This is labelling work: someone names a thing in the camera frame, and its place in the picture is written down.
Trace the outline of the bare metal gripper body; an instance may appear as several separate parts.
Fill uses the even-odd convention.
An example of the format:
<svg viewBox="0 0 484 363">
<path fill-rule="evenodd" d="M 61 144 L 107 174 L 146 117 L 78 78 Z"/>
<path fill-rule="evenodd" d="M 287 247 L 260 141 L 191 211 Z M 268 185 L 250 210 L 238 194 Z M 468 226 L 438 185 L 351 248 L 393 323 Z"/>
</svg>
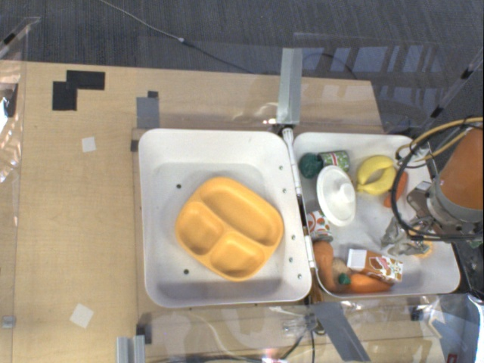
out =
<svg viewBox="0 0 484 363">
<path fill-rule="evenodd" d="M 439 182 L 422 181 L 407 196 L 416 217 L 411 222 L 426 237 L 437 240 L 474 240 L 475 209 L 456 204 L 446 197 Z"/>
</svg>

